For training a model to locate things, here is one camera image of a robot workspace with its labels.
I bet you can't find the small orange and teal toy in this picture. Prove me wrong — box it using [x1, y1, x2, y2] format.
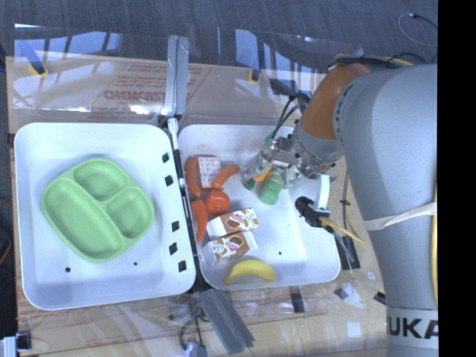
[243, 164, 275, 191]

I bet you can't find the black cylinder on white bracket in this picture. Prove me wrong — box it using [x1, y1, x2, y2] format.
[295, 174, 332, 229]

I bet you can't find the brown cardboard board red print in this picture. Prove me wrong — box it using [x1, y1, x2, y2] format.
[5, 56, 387, 357]

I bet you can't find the yellow banana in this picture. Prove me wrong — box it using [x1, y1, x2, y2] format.
[223, 259, 277, 286]

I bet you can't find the thin black and white rod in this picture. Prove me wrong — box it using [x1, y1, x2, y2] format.
[167, 117, 208, 293]

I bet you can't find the white plastic tray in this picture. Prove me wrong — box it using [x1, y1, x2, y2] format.
[177, 123, 341, 292]
[13, 121, 197, 311]

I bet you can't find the green divided plate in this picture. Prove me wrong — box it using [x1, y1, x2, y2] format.
[40, 157, 156, 263]

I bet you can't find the orange toy sausage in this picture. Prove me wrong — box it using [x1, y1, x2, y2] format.
[184, 156, 204, 199]
[211, 164, 241, 190]

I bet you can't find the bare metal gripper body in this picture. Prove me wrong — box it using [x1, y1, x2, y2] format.
[261, 133, 338, 181]

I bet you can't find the green plastic bottle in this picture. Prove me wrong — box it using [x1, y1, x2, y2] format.
[259, 167, 287, 206]

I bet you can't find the orange toy carrot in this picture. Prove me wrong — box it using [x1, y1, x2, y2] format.
[190, 198, 208, 243]

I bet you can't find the round orange toy fruit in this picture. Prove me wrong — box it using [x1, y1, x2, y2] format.
[204, 188, 231, 216]

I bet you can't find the small orange and white carton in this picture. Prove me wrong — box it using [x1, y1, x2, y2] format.
[196, 155, 222, 190]

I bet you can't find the white and brown printed carton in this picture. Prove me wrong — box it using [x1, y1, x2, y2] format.
[206, 207, 260, 240]
[202, 231, 259, 266]

